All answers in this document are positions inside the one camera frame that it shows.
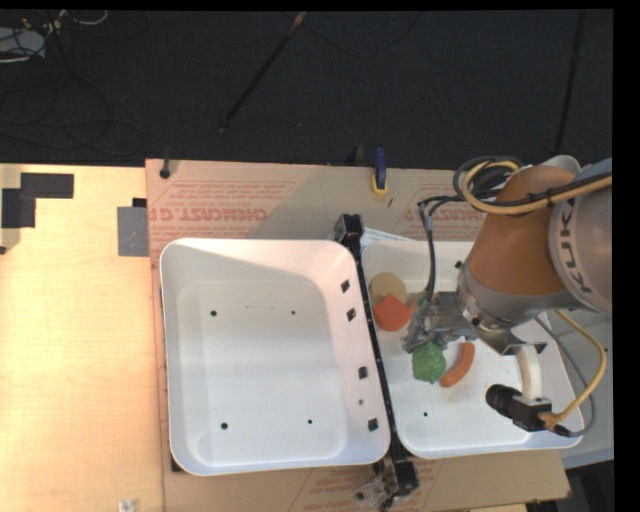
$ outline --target cardboard box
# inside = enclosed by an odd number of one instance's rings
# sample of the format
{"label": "cardboard box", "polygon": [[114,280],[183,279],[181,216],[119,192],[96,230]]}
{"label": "cardboard box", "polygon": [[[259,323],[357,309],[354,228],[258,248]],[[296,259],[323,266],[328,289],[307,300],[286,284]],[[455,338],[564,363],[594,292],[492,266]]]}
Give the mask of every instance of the cardboard box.
{"label": "cardboard box", "polygon": [[[158,269],[162,249],[186,237],[326,239],[338,217],[360,214],[365,226],[423,240],[421,199],[452,194],[450,171],[388,169],[389,191],[371,190],[369,168],[235,162],[146,162],[160,425],[167,512],[363,510],[357,487],[371,466],[348,466],[197,477],[172,470],[166,359]],[[473,240],[483,216],[463,203],[434,218],[436,240]],[[570,492],[554,450],[414,460],[420,487],[392,510],[446,511],[561,499]]]}

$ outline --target empty white tray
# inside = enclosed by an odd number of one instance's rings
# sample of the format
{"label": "empty white tray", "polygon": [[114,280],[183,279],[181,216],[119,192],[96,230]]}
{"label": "empty white tray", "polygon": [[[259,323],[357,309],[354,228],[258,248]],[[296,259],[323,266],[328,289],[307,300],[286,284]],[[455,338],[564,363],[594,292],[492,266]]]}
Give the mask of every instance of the empty white tray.
{"label": "empty white tray", "polygon": [[323,240],[160,259],[175,461],[207,476],[372,463],[390,440],[355,261]]}
{"label": "empty white tray", "polygon": [[[464,261],[471,242],[436,242],[436,291],[455,291],[457,261]],[[367,279],[380,272],[393,272],[407,286],[407,291],[422,291],[429,275],[429,252],[426,242],[373,242],[363,253]],[[535,322],[514,329],[523,341],[545,341],[540,354],[543,395],[553,410],[563,410],[574,398],[569,378],[557,345]],[[469,373],[458,384],[443,388],[416,380],[411,355],[402,350],[401,337],[406,328],[394,333],[377,329],[398,436],[411,453],[423,458],[445,458],[478,453],[568,448],[581,437],[567,438],[547,431],[526,432],[491,409],[485,400],[487,389],[504,384],[522,390],[520,368],[514,356],[500,356],[487,344],[475,340],[475,357]],[[444,351],[447,366],[453,364],[459,345],[452,341]],[[570,430],[583,428],[576,410],[563,422]]]}

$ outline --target robotic arm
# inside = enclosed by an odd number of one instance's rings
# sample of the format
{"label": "robotic arm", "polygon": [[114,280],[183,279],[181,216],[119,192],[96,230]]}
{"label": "robotic arm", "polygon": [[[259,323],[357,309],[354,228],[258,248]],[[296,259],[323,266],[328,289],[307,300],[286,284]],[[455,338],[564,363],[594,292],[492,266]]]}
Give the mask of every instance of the robotic arm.
{"label": "robotic arm", "polygon": [[612,314],[612,159],[584,170],[567,156],[517,167],[493,202],[478,199],[473,179],[498,166],[481,163],[466,170],[462,187],[454,182],[458,196],[487,216],[459,267],[456,292],[424,294],[403,348],[428,341],[444,348],[465,336],[516,356],[523,391],[496,384],[487,402],[525,430],[566,435],[541,396],[536,364],[545,344],[525,343],[512,328],[552,309]]}

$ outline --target black pole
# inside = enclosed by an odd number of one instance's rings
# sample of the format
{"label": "black pole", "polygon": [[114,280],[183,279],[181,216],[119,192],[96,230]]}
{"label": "black pole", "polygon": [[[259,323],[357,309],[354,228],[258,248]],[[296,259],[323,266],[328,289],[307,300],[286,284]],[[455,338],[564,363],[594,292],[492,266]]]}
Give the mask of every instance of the black pole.
{"label": "black pole", "polygon": [[274,63],[278,55],[280,55],[280,52],[282,52],[284,47],[287,45],[287,43],[289,42],[289,39],[291,39],[291,36],[293,36],[294,32],[298,29],[298,27],[302,25],[302,21],[304,20],[304,17],[306,15],[307,15],[307,11],[300,11],[298,12],[298,14],[295,15],[295,17],[293,18],[293,22],[289,27],[289,30],[287,30],[287,33],[285,34],[285,36],[282,38],[280,43],[278,43],[278,46],[276,46],[275,50],[273,50],[273,52],[271,53],[269,58],[266,60],[266,62],[262,65],[262,67],[260,68],[256,76],[253,77],[253,79],[251,80],[247,88],[244,90],[244,92],[240,95],[240,97],[235,102],[233,107],[231,107],[229,112],[227,112],[227,115],[225,115],[220,121],[220,126],[218,128],[218,133],[220,135],[224,134],[229,129],[229,123],[231,122],[233,117],[236,115],[238,110],[240,110],[240,107],[251,95],[253,90],[257,87],[258,83],[260,82],[260,80],[262,80],[262,77],[269,70],[269,68]]}
{"label": "black pole", "polygon": [[562,104],[562,115],[560,117],[560,126],[558,127],[558,136],[556,138],[556,145],[553,149],[553,155],[560,153],[562,147],[562,139],[564,137],[564,130],[567,125],[567,117],[569,115],[569,106],[571,104],[571,95],[573,94],[573,83],[576,79],[576,70],[578,68],[578,60],[580,59],[580,53],[582,51],[582,35],[584,33],[584,17],[585,10],[580,9],[578,11],[578,24],[576,26],[576,33],[573,40],[573,51],[571,52],[571,65],[569,67],[569,78],[567,79],[567,88],[564,91],[564,102]]}

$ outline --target blue clamp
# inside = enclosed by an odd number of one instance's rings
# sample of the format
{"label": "blue clamp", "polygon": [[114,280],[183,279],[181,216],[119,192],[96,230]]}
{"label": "blue clamp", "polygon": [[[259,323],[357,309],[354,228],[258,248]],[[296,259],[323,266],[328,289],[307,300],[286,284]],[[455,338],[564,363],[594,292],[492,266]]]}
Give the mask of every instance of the blue clamp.
{"label": "blue clamp", "polygon": [[375,174],[371,175],[371,189],[374,194],[384,195],[389,191],[387,187],[387,157],[382,148],[376,148]]}

